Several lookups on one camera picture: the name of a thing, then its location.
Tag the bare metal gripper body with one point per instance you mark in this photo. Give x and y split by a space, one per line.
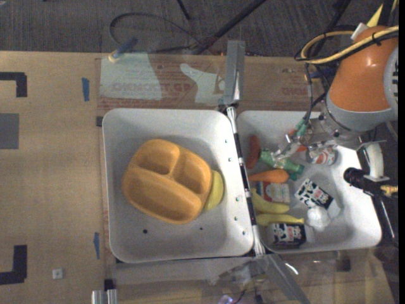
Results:
322 135

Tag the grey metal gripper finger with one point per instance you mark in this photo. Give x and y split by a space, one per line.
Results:
289 156
282 149

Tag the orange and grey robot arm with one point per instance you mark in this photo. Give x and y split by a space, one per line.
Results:
357 84

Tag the green bottle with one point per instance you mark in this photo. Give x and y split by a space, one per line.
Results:
269 158

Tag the orange and white can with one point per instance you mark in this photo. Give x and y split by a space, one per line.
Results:
324 157

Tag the orange carrot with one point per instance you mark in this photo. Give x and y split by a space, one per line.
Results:
272 176

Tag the red sausage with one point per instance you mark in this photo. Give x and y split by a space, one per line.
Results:
253 150

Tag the red and white carton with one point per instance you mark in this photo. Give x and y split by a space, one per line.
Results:
275 192

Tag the yellow banana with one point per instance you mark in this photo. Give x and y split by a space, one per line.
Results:
269 206
278 219

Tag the white crumpled ball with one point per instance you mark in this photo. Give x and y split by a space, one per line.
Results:
318 218

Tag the yellow round bowl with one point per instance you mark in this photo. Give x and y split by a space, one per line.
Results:
216 188

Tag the white plastic tray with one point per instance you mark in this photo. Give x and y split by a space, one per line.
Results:
354 220
164 245

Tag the orange divided plate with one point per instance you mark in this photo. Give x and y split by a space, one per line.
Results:
164 182

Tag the black cylinder on white bracket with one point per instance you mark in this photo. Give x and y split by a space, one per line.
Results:
364 180

